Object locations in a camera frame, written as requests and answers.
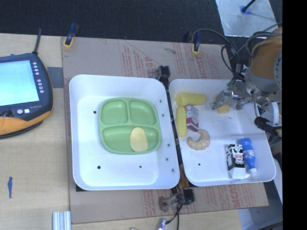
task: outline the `cardboard sheet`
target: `cardboard sheet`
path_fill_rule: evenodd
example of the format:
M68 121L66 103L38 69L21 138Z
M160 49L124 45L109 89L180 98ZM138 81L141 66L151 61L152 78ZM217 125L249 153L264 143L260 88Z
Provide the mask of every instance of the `cardboard sheet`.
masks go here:
M69 82L79 74L151 78L158 66L169 66L174 79L230 79L231 72L221 57L221 45L200 45L192 55L192 44L74 38L71 48L62 46L66 135L69 166L71 221L95 221L173 215L163 212L158 202L171 190L83 191L72 176ZM181 214L267 206L263 183L193 187L195 202Z

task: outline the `green plate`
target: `green plate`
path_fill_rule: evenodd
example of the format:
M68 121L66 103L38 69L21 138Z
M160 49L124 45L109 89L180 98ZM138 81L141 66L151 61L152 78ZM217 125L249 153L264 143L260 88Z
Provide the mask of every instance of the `green plate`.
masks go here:
M136 127L144 130L148 150L134 151L130 134ZM142 154L160 146L161 130L155 107L138 98L112 98L103 102L99 109L100 138L105 148L118 154Z

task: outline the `screen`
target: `screen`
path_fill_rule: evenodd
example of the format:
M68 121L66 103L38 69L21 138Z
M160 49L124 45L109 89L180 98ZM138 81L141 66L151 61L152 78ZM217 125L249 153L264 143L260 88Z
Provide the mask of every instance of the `screen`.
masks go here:
M0 63L0 106L39 101L29 60Z

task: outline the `wooden table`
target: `wooden table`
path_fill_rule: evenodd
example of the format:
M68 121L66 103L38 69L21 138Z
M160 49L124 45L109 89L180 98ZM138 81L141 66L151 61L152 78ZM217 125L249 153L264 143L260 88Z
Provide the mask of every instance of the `wooden table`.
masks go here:
M0 34L0 57L31 53L36 35ZM41 36L38 56L62 68L60 36ZM70 210L64 92L54 88L54 111L37 128L0 139L0 229L52 229L52 213ZM12 197L7 183L12 177ZM160 217L73 224L73 230L155 230ZM167 225L176 229L177 221ZM237 210L180 215L179 229L241 229Z

